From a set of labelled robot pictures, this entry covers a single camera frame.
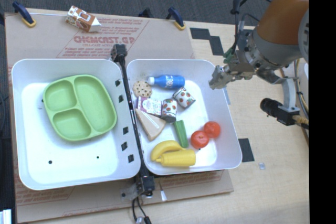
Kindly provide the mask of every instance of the toy bread slice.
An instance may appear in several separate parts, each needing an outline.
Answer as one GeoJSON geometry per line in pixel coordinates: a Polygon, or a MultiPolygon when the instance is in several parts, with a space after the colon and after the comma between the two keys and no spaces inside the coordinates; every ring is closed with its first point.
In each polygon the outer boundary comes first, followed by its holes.
{"type": "Polygon", "coordinates": [[[162,132],[166,125],[166,121],[141,111],[140,109],[135,109],[135,112],[147,134],[148,140],[153,141],[162,132]]]}

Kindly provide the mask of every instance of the green cucumber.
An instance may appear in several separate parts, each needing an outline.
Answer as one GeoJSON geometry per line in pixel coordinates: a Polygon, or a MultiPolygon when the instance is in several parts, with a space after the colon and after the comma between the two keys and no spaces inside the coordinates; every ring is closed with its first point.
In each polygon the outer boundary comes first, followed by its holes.
{"type": "Polygon", "coordinates": [[[177,133],[177,137],[179,139],[179,143],[181,147],[186,148],[189,147],[189,142],[187,138],[187,133],[185,131],[185,126],[183,120],[174,122],[175,130],[177,133]]]}

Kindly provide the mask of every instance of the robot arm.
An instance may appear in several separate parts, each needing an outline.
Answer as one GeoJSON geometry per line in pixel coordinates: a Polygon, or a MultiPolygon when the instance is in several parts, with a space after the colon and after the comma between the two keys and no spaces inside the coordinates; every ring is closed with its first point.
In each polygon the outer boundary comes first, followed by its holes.
{"type": "Polygon", "coordinates": [[[229,82],[248,80],[255,74],[271,84],[281,84],[284,103],[264,99],[260,107],[279,122],[294,124],[292,116],[300,110],[295,106],[293,78],[281,78],[275,71],[302,57],[308,63],[308,21],[309,0],[272,0],[253,30],[236,33],[235,45],[224,54],[226,65],[216,66],[209,86],[222,89],[229,82]]]}

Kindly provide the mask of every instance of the yellow banana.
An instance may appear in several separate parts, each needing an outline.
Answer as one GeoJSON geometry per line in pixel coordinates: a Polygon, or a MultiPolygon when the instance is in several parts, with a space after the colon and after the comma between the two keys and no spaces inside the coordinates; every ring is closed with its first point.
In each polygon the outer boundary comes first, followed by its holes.
{"type": "Polygon", "coordinates": [[[196,154],[193,150],[167,152],[156,161],[162,166],[192,166],[196,163],[196,154]]]}
{"type": "Polygon", "coordinates": [[[180,151],[185,150],[177,141],[175,140],[166,140],[157,144],[151,152],[151,160],[155,161],[163,153],[167,151],[180,151]]]}

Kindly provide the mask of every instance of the bottle cap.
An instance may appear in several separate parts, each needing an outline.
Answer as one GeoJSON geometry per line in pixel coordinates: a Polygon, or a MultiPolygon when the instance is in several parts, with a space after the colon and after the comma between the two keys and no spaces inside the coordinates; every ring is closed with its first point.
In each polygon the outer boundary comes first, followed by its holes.
{"type": "Polygon", "coordinates": [[[154,83],[155,83],[154,77],[149,77],[148,78],[148,84],[152,86],[152,85],[154,85],[154,83]]]}

